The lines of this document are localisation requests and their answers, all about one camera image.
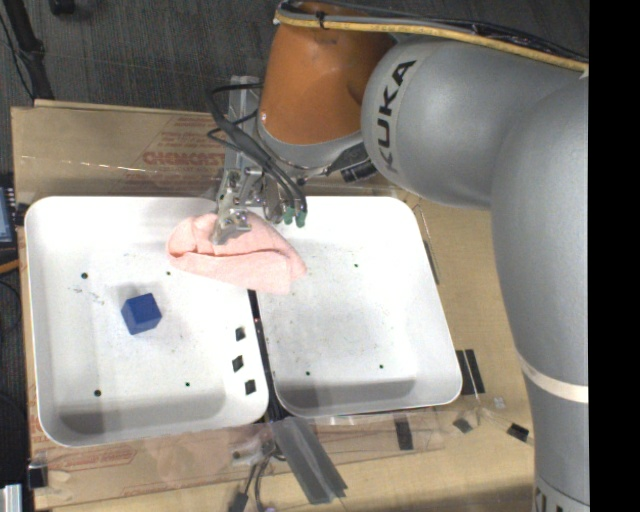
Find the white stripe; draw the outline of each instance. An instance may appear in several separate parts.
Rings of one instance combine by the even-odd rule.
[[[536,386],[544,389],[547,393],[551,393],[559,398],[564,398],[565,400],[570,400],[571,402],[581,404],[589,403],[589,386],[580,386],[578,384],[569,384],[568,382],[556,380],[544,373],[540,373],[520,354],[518,354],[518,359],[520,359],[520,366],[522,367],[523,373],[529,377]]]

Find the black clip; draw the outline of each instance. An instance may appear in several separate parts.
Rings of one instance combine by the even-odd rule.
[[[316,18],[318,19],[318,25],[320,25],[320,28],[322,30],[329,30],[327,27],[324,26],[324,19],[327,16],[327,14],[324,11],[317,11],[316,12]]]

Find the green connector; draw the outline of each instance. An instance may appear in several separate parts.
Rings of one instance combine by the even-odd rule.
[[[304,227],[304,222],[307,219],[307,212],[300,212],[296,215],[296,226],[299,228]]]
[[[284,212],[284,215],[282,216],[282,219],[284,220],[284,223],[289,225],[293,222],[293,216],[295,215],[296,211],[291,207],[287,207],[287,210]]]

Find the gray carpet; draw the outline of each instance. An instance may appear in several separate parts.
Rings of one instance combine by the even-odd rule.
[[[77,12],[60,17],[47,1],[25,3],[57,99],[204,111],[206,87],[234,74],[263,75],[277,0],[77,0]],[[589,0],[359,3],[505,25],[589,53]],[[0,173],[13,170],[9,109],[29,104],[0,32]],[[1,279],[18,289],[15,272]],[[24,411],[22,338],[12,327],[18,318],[15,294],[0,285],[0,393]],[[8,421],[0,414],[0,429]]]

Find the blue cube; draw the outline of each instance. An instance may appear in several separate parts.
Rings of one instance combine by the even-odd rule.
[[[122,317],[130,334],[153,329],[162,318],[152,293],[127,299],[122,307]]]

